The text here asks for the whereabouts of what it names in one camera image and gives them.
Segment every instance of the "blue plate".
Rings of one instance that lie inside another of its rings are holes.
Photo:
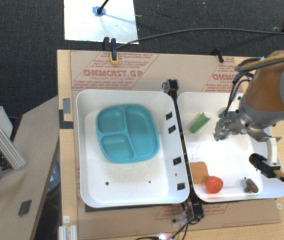
[[[143,161],[158,152],[154,119],[144,106],[107,107],[97,115],[96,129],[103,154],[115,163]]]

